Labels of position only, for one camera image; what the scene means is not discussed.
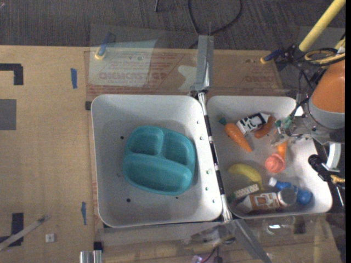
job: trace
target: wooden table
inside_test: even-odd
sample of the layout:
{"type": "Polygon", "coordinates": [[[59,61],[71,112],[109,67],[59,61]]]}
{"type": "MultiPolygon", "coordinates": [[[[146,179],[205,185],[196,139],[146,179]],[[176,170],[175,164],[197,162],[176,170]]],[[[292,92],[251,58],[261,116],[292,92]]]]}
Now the wooden table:
{"type": "MultiPolygon", "coordinates": [[[[12,71],[0,71],[0,99],[15,100],[16,104],[15,130],[0,130],[0,236],[10,235],[12,213],[24,213],[25,227],[46,213],[52,215],[27,234],[21,246],[0,252],[0,262],[78,262],[80,251],[93,250],[95,232],[102,223],[96,203],[90,112],[85,109],[89,85],[86,87],[84,55],[89,51],[83,47],[0,47],[1,63],[21,64],[24,68],[24,85],[13,84],[12,71]],[[72,81],[75,71],[76,88],[72,81]],[[81,212],[83,202],[86,225],[81,212]],[[54,243],[45,242],[49,233],[55,234],[54,243]]],[[[252,66],[267,52],[215,53],[217,58],[220,54],[233,56],[235,65],[235,59],[239,59],[244,66],[252,66]]],[[[270,71],[265,68],[265,79],[274,89],[281,87],[275,67],[270,71]]],[[[252,79],[255,87],[262,85],[255,75],[246,79],[252,79]]],[[[152,254],[146,256],[130,255],[132,247],[120,247],[117,250],[125,250],[120,253],[124,258],[120,261],[112,247],[107,247],[105,255],[108,262],[156,262],[158,257],[177,256],[172,245],[163,246],[167,251],[158,246],[157,250],[162,251],[157,252],[150,245],[151,251],[147,252],[152,254]]],[[[247,259],[243,250],[228,250],[226,262],[234,262],[240,253],[247,259]]]]}

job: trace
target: black tape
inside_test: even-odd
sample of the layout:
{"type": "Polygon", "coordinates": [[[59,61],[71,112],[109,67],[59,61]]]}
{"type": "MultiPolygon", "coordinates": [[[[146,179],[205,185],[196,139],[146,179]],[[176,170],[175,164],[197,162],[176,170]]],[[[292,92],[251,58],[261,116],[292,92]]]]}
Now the black tape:
{"type": "Polygon", "coordinates": [[[214,148],[213,141],[210,141],[210,148],[211,148],[211,152],[212,152],[213,163],[218,164],[216,149],[214,148]]]}
{"type": "Polygon", "coordinates": [[[222,176],[221,176],[219,170],[216,170],[216,176],[217,176],[217,183],[218,183],[218,187],[219,187],[219,193],[221,195],[223,195],[223,194],[225,194],[225,192],[224,192],[224,186],[223,186],[223,182],[222,182],[222,176]]]}
{"type": "Polygon", "coordinates": [[[0,99],[0,130],[16,130],[17,100],[0,99]]]}
{"type": "Polygon", "coordinates": [[[86,110],[90,111],[92,109],[92,102],[86,101],[86,110]]]}
{"type": "Polygon", "coordinates": [[[94,242],[94,250],[101,250],[101,252],[104,252],[103,243],[102,242],[94,242]]]}
{"type": "Polygon", "coordinates": [[[13,71],[13,84],[23,85],[23,66],[21,64],[0,64],[0,71],[13,71]]]}
{"type": "Polygon", "coordinates": [[[210,119],[208,118],[208,115],[205,115],[204,118],[205,118],[205,125],[206,125],[206,129],[207,129],[207,134],[208,134],[208,136],[212,136],[210,119]]]}
{"type": "MultiPolygon", "coordinates": [[[[24,229],[24,214],[12,213],[11,235],[15,235],[24,229]]],[[[10,236],[0,237],[0,243],[8,239],[10,236]]],[[[10,244],[8,247],[18,247],[23,242],[23,237],[10,244]]]]}

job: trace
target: gray carpet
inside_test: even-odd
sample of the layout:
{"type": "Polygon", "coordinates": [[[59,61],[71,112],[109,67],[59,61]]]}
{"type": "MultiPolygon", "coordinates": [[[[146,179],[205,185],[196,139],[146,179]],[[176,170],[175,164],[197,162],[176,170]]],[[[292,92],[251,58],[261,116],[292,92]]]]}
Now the gray carpet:
{"type": "MultiPolygon", "coordinates": [[[[102,41],[107,26],[196,32],[188,0],[0,0],[0,44],[87,46],[102,41]]],[[[333,0],[241,0],[237,19],[216,33],[217,49],[273,50],[295,42],[300,26],[313,26],[333,0]]],[[[190,0],[198,33],[217,30],[236,17],[238,0],[190,0]]],[[[345,28],[343,9],[330,24],[345,28]]],[[[186,47],[185,43],[174,44],[186,47]]]]}

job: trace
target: blue tape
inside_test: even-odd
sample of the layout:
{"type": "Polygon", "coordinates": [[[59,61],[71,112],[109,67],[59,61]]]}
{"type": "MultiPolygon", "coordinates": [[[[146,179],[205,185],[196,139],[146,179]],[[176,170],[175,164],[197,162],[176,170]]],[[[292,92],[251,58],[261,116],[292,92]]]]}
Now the blue tape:
{"type": "Polygon", "coordinates": [[[109,43],[111,32],[108,32],[103,40],[103,43],[100,46],[100,49],[98,51],[99,56],[103,56],[105,54],[107,44],[109,43]]]}
{"type": "Polygon", "coordinates": [[[71,68],[71,80],[72,80],[72,86],[74,89],[77,89],[77,82],[78,82],[78,78],[77,78],[77,70],[75,70],[74,68],[71,68]]]}
{"type": "Polygon", "coordinates": [[[264,61],[270,61],[272,59],[277,58],[280,55],[284,55],[284,52],[281,49],[275,50],[272,53],[270,53],[269,55],[265,56],[263,58],[264,61]]]}
{"type": "Polygon", "coordinates": [[[81,213],[83,216],[84,225],[87,224],[87,207],[86,202],[82,202],[81,213]]]}

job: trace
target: black cable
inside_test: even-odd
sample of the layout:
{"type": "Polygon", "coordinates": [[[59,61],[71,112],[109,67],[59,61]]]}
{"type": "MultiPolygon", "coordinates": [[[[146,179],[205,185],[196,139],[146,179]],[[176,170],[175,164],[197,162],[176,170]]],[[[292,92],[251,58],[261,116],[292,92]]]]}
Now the black cable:
{"type": "Polygon", "coordinates": [[[201,263],[207,262],[207,261],[211,258],[211,256],[214,254],[214,252],[215,252],[216,250],[218,250],[218,247],[215,247],[215,248],[211,251],[211,253],[207,256],[207,258],[205,258],[204,261],[201,261],[201,263]]]}
{"type": "Polygon", "coordinates": [[[213,263],[223,263],[223,258],[219,256],[219,247],[217,248],[217,256],[213,258],[213,263]]]}
{"type": "Polygon", "coordinates": [[[332,64],[335,64],[335,63],[337,63],[337,62],[339,62],[339,61],[342,61],[342,60],[344,60],[345,59],[345,56],[343,56],[343,57],[341,57],[341,58],[339,58],[339,59],[336,59],[336,60],[332,60],[332,61],[329,61],[329,62],[326,62],[326,63],[318,63],[318,62],[314,62],[314,60],[306,60],[306,62],[308,62],[310,65],[312,65],[312,66],[316,66],[316,67],[324,67],[324,66],[329,66],[329,65],[332,65],[332,64]]]}
{"type": "Polygon", "coordinates": [[[303,69],[301,69],[300,67],[298,67],[298,65],[295,64],[294,62],[292,62],[291,64],[292,64],[295,68],[297,68],[297,69],[300,71],[300,73],[303,75],[303,77],[304,77],[304,79],[305,79],[305,81],[306,81],[308,87],[311,89],[311,91],[313,91],[313,87],[312,87],[312,85],[311,85],[311,83],[310,83],[310,81],[309,81],[309,79],[308,79],[306,73],[303,71],[303,69]]]}
{"type": "MultiPolygon", "coordinates": [[[[241,15],[242,1],[241,1],[241,0],[237,0],[237,1],[239,1],[239,9],[238,9],[238,11],[237,11],[237,15],[236,15],[233,19],[231,19],[227,24],[223,25],[222,27],[220,27],[220,28],[218,28],[218,29],[216,29],[216,30],[214,30],[214,31],[210,31],[210,32],[208,33],[209,35],[213,35],[213,34],[218,33],[218,32],[221,31],[221,30],[224,30],[225,28],[227,28],[227,27],[229,27],[230,25],[232,25],[232,24],[239,18],[239,16],[241,15]]],[[[195,32],[196,32],[197,34],[200,34],[199,28],[196,26],[195,21],[194,21],[194,16],[193,16],[193,14],[192,14],[192,12],[191,12],[191,0],[188,0],[188,13],[189,13],[189,17],[190,17],[191,24],[192,24],[192,26],[193,26],[195,32]]],[[[195,46],[195,45],[197,44],[197,42],[198,42],[198,41],[195,41],[195,42],[190,46],[190,48],[192,48],[193,46],[195,46]]]]}
{"type": "Polygon", "coordinates": [[[305,55],[311,53],[311,52],[316,52],[316,51],[322,51],[322,50],[326,50],[326,51],[329,51],[333,54],[336,54],[338,52],[337,49],[334,49],[334,48],[321,48],[321,49],[317,49],[317,50],[311,50],[311,51],[308,51],[302,55],[300,55],[297,59],[294,59],[293,62],[305,62],[306,60],[304,59],[305,58],[305,55]]]}
{"type": "Polygon", "coordinates": [[[309,100],[309,98],[305,98],[305,99],[301,100],[299,103],[297,103],[296,106],[295,106],[295,108],[294,108],[294,110],[289,114],[289,116],[290,116],[290,117],[295,116],[295,113],[296,113],[297,109],[298,109],[301,105],[307,103],[308,100],[309,100]]]}
{"type": "Polygon", "coordinates": [[[301,90],[302,90],[302,88],[301,88],[301,78],[302,78],[302,71],[300,71],[300,73],[299,73],[299,76],[298,76],[298,94],[300,94],[301,93],[301,90]]]}
{"type": "Polygon", "coordinates": [[[320,67],[316,72],[314,72],[314,74],[310,78],[310,82],[315,83],[316,85],[318,85],[319,81],[321,80],[322,76],[324,75],[324,73],[326,71],[327,71],[326,68],[320,67]]]}

